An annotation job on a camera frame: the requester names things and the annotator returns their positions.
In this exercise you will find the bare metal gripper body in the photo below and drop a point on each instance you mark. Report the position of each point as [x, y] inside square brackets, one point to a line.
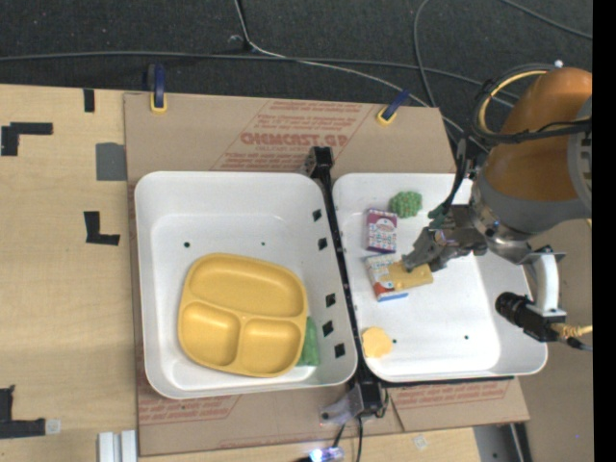
[503, 243]

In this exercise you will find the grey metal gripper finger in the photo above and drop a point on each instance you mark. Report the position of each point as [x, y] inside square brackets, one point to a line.
[418, 254]
[442, 262]

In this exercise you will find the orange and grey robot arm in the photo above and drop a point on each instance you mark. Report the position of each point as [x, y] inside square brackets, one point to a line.
[534, 161]

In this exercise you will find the yellow cheese block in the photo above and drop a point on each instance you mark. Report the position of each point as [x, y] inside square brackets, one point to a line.
[414, 279]

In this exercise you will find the purple carton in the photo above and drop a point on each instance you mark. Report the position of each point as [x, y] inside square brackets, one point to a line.
[381, 230]

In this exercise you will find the white blue red carton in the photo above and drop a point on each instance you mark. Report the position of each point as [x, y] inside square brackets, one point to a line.
[380, 282]

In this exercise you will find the green grapes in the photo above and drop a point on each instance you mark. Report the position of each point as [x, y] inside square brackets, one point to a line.
[405, 204]

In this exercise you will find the white plastic tray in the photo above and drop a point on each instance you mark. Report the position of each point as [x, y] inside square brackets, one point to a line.
[443, 320]
[231, 200]

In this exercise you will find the yellow biscuit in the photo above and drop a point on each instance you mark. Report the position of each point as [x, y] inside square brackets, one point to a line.
[376, 342]

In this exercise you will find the light green toy vegetable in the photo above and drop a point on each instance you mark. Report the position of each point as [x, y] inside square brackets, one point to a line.
[310, 347]

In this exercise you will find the yellow divided plate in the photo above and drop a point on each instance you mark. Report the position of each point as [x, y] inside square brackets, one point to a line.
[240, 315]

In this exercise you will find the brown cardboard board red print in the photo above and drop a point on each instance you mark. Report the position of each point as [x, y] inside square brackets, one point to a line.
[202, 133]

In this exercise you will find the black cylinder on white bracket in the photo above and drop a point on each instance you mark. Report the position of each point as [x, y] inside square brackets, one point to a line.
[522, 312]

